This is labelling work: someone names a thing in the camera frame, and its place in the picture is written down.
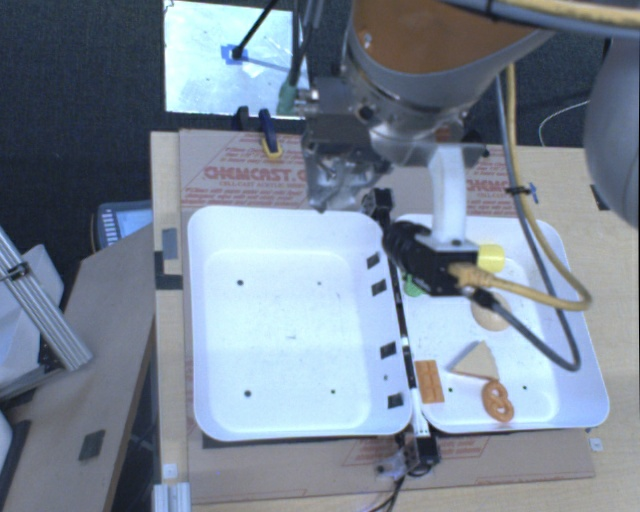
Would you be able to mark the thin black and white rod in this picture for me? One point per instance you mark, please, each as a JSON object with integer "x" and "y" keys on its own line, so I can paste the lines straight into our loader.
{"x": 406, "y": 345}

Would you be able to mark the orange waffle cracker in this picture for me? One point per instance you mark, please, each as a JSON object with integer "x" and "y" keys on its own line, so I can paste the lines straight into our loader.
{"x": 429, "y": 382}

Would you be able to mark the tan bread wedge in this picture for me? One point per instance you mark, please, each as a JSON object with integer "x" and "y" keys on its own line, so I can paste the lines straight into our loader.
{"x": 479, "y": 362}

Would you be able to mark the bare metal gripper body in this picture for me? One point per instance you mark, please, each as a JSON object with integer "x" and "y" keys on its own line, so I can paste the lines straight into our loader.
{"x": 337, "y": 122}

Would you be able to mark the white plastic tray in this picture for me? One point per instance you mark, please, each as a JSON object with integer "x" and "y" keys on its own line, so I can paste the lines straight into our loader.
{"x": 280, "y": 330}
{"x": 545, "y": 350}

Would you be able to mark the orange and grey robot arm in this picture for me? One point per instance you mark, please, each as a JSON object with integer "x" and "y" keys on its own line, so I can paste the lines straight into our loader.
{"x": 425, "y": 35}

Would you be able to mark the tan round biscuit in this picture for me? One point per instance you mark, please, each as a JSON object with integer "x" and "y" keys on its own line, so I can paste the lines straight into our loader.
{"x": 487, "y": 320}

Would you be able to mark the orange pretzel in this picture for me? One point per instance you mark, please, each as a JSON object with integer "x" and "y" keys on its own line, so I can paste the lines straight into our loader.
{"x": 498, "y": 402}

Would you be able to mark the yellow cylinder block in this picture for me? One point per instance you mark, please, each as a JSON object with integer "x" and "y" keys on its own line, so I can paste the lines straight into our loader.
{"x": 491, "y": 258}

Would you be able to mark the green toy broccoli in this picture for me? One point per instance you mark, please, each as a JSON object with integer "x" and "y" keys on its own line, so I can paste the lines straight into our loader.
{"x": 412, "y": 288}

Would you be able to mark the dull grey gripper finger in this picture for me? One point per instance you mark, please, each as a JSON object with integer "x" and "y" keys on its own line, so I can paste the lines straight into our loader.
{"x": 357, "y": 187}
{"x": 322, "y": 182}

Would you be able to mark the black cylinder on white bracket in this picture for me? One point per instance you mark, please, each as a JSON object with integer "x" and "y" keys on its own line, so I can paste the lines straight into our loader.
{"x": 450, "y": 200}

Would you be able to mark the brown cardboard board red print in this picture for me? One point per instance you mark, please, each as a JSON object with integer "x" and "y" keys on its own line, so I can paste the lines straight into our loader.
{"x": 280, "y": 470}

